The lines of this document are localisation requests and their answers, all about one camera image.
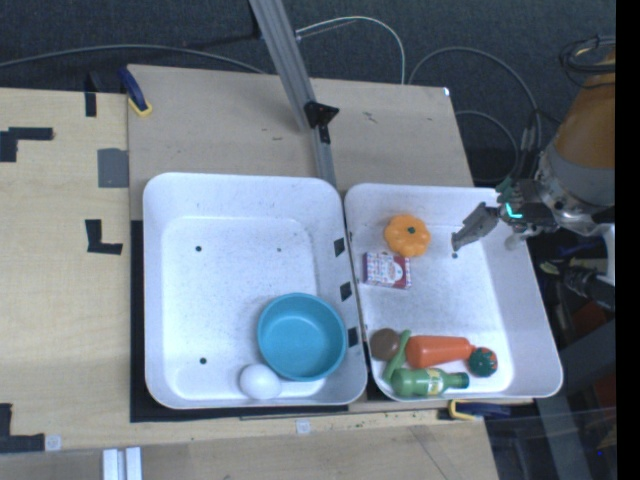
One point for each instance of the green bottle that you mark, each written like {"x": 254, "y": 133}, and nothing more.
{"x": 422, "y": 382}

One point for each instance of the white plastic tray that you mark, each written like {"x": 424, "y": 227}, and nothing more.
{"x": 225, "y": 288}
{"x": 450, "y": 298}

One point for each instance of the brown ball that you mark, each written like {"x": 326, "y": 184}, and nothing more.
{"x": 384, "y": 344}

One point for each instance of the blue bowl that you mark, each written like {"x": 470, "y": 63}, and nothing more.
{"x": 300, "y": 335}

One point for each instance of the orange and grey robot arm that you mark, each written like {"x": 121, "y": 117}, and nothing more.
{"x": 585, "y": 133}

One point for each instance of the orange carrot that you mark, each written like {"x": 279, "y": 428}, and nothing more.
{"x": 435, "y": 351}

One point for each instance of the pale wood board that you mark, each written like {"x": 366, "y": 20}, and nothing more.
{"x": 225, "y": 123}

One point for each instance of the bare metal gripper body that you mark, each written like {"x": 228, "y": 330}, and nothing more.
{"x": 537, "y": 213}

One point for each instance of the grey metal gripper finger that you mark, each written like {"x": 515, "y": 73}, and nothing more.
{"x": 472, "y": 234}
{"x": 482, "y": 214}

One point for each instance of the orange pumpkin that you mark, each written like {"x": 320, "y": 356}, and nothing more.
{"x": 407, "y": 235}

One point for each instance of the small printed carton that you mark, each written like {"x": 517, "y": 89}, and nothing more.
{"x": 386, "y": 270}

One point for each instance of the red tomato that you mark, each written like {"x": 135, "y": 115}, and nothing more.
{"x": 483, "y": 362}

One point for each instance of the black cylinder on white bracket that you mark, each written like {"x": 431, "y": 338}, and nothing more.
{"x": 592, "y": 285}

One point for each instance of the white egg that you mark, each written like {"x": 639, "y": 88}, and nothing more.
{"x": 260, "y": 381}

